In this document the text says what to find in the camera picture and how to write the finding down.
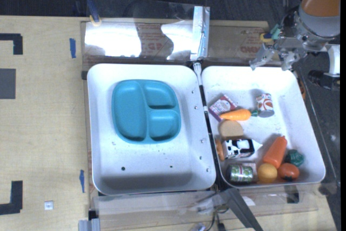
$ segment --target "tin can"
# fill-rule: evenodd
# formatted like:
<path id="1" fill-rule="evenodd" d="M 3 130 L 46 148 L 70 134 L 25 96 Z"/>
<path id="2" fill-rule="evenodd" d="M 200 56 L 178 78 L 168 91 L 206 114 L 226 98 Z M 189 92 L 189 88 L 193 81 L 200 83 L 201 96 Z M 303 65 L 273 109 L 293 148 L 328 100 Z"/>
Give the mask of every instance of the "tin can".
<path id="1" fill-rule="evenodd" d="M 227 177 L 231 183 L 250 183 L 254 179 L 254 172 L 252 167 L 230 164 L 227 169 Z"/>
<path id="2" fill-rule="evenodd" d="M 261 94 L 256 97 L 256 101 L 257 101 L 258 116 L 270 117 L 274 114 L 274 109 L 272 106 L 270 94 Z"/>

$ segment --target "light wood surface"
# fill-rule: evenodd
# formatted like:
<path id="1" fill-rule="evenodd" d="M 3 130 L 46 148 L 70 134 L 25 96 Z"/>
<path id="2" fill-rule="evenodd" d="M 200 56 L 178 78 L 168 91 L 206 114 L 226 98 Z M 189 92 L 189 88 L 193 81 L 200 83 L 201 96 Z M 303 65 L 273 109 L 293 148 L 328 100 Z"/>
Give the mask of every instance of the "light wood surface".
<path id="1" fill-rule="evenodd" d="M 23 209 L 0 215 L 0 230 L 78 230 L 78 221 L 88 217 L 82 21 L 0 16 L 0 33 L 20 33 L 24 44 L 24 54 L 13 55 L 12 43 L 0 41 L 0 68 L 16 69 L 16 99 L 0 100 L 0 204 L 10 200 L 11 181 L 23 180 Z M 70 38 L 76 40 L 76 58 Z M 45 210 L 45 201 L 53 201 L 54 209 Z M 264 230 L 336 230 L 326 198 L 318 195 L 310 212 L 292 210 L 257 220 Z M 223 222 L 227 230 L 251 230 L 238 219 Z M 140 230 L 191 230 L 193 225 Z"/>

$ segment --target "blue plate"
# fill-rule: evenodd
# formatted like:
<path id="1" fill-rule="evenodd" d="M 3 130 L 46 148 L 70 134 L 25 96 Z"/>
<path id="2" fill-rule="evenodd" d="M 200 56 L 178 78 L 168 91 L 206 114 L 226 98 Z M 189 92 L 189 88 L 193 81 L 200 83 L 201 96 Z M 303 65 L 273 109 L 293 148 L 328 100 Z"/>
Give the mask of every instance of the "blue plate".
<path id="1" fill-rule="evenodd" d="M 116 133 L 129 143 L 167 142 L 180 132 L 177 96 L 161 81 L 119 82 L 112 93 L 111 110 Z"/>

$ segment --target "white and red can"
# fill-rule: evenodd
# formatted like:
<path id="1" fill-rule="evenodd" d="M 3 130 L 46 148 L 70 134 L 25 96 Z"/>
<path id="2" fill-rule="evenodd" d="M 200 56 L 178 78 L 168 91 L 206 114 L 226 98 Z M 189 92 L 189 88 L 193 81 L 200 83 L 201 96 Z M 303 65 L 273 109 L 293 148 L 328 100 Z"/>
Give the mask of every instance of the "white and red can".
<path id="1" fill-rule="evenodd" d="M 270 94 L 261 94 L 256 97 L 257 111 L 260 117 L 270 117 L 274 114 L 272 100 Z"/>

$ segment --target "black square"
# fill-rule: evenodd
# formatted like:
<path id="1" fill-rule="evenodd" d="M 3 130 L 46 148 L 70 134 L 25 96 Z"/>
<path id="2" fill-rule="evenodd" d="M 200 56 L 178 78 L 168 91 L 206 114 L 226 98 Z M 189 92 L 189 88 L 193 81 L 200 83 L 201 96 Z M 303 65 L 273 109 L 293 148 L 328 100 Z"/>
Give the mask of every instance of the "black square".
<path id="1" fill-rule="evenodd" d="M 0 99 L 16 99 L 16 69 L 0 69 Z"/>

